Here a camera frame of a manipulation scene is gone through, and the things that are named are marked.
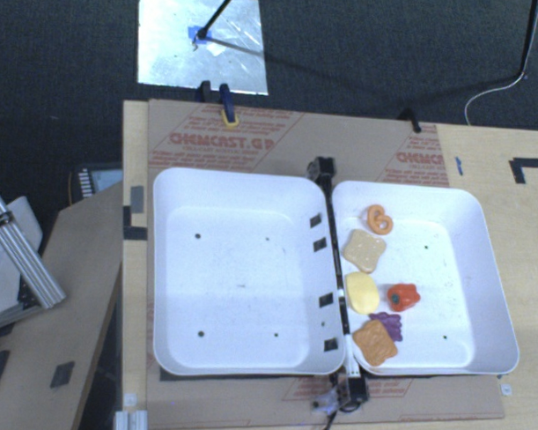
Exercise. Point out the white plastic tray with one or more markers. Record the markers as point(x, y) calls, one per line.
point(443, 282)
point(240, 275)

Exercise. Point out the brown cardboard board red print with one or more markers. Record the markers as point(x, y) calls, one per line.
point(272, 135)

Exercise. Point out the thin black and white rod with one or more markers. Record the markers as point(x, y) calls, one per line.
point(335, 260)

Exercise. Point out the pale bread slice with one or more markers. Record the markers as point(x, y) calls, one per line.
point(364, 250)

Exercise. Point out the orange pretzel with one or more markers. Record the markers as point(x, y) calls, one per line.
point(378, 220)

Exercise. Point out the yellow potato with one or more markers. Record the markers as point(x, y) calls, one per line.
point(362, 293)

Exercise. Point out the red bell pepper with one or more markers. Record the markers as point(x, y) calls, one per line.
point(402, 297)

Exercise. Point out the purple grapes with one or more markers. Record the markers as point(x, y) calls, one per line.
point(390, 324)

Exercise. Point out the orange toast slice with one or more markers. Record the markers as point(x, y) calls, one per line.
point(374, 343)

